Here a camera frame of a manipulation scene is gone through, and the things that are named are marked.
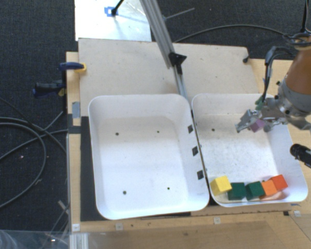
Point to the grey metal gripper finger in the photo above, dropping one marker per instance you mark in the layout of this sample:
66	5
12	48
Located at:
246	119
272	124

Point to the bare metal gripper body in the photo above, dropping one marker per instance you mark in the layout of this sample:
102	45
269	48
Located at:
277	111

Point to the purple cube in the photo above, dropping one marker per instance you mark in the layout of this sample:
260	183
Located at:
257	126

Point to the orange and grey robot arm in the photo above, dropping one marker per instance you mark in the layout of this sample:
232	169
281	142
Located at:
304	69

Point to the white plastic tray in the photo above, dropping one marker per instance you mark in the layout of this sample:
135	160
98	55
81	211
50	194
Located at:
142	159
238	154

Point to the thin black and white rod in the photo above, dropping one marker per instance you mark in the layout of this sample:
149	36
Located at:
200	149

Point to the red cube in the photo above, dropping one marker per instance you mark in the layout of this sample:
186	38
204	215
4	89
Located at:
280	182

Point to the orange cube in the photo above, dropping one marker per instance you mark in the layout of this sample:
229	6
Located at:
269	187

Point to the green cube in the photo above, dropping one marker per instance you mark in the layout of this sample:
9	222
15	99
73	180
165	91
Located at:
255	190
237	191

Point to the yellow cube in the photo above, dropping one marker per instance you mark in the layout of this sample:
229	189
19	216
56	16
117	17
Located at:
221	185

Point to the pale wood board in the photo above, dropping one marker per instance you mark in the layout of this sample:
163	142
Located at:
124	69

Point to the black cylinder on white bracket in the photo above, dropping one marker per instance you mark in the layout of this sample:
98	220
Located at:
304	153

